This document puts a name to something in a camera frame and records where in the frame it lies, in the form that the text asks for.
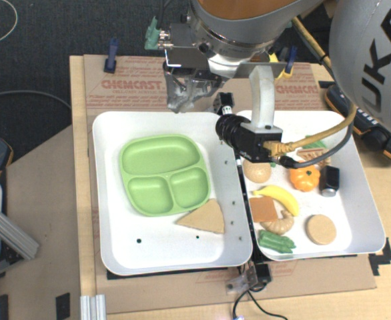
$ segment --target black fabric backdrop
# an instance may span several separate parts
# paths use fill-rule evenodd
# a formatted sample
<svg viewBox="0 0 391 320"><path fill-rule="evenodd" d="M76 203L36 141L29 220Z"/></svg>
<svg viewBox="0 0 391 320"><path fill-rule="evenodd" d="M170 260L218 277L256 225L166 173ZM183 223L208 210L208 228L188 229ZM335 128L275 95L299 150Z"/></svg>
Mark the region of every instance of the black fabric backdrop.
<svg viewBox="0 0 391 320"><path fill-rule="evenodd" d="M118 55L162 55L143 48L144 35L157 13L158 0L8 0L18 12L14 32L0 42L0 92L28 89L50 93L70 103L69 56L106 54L119 39ZM175 0L165 24L178 22L187 0ZM14 23L13 10L0 1L0 37ZM304 24L327 50L330 20L320 6ZM278 39L298 47L297 61L316 60L293 29ZM60 102L38 95L0 97L0 136L20 158L71 124Z"/></svg>

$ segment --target yellow toy banana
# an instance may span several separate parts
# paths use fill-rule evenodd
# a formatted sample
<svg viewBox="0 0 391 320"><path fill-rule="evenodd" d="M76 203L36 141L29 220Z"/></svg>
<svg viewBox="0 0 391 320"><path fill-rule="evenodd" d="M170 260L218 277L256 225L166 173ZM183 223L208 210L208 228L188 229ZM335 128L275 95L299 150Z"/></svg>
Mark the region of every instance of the yellow toy banana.
<svg viewBox="0 0 391 320"><path fill-rule="evenodd" d="M285 190L283 187L268 185L258 191L254 191L253 194L265 195L279 201L293 216L297 216L300 213L300 206L298 201L289 191Z"/></svg>

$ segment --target wooden table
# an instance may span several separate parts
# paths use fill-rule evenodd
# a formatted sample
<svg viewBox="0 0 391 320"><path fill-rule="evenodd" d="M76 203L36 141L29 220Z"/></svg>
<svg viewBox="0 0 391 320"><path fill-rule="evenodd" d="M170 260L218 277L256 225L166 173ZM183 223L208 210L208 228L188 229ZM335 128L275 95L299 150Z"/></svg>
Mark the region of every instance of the wooden table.
<svg viewBox="0 0 391 320"><path fill-rule="evenodd" d="M97 292L83 64L82 56L70 57L81 295L94 296ZM357 141L356 144L391 246L391 162L381 154L367 151L363 143ZM288 319L391 319L391 264L380 266L380 276L376 277L376 284L376 289L365 291L269 299L259 302L267 311L285 315ZM108 319L231 319L231 309L232 305L225 303L115 314L108 315ZM245 319L267 318L251 301L241 302L238 314L244 315Z"/></svg>

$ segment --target toy pumpkin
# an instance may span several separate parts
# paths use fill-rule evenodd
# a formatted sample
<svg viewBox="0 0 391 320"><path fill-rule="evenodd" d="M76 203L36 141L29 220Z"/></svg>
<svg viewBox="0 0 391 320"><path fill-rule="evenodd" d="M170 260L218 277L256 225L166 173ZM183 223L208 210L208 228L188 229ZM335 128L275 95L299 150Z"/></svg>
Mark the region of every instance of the toy pumpkin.
<svg viewBox="0 0 391 320"><path fill-rule="evenodd" d="M296 189L303 192L312 191L320 182L320 171L314 165L290 169L290 181Z"/></svg>

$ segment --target green plate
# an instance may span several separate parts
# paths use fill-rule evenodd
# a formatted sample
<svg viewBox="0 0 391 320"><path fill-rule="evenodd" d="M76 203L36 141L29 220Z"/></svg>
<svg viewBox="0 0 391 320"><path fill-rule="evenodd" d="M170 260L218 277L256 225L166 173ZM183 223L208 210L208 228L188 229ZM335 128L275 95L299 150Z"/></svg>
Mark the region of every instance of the green plate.
<svg viewBox="0 0 391 320"><path fill-rule="evenodd" d="M191 211L209 199L210 180L203 155L184 135L130 141L121 149L119 164L127 196L144 215Z"/></svg>

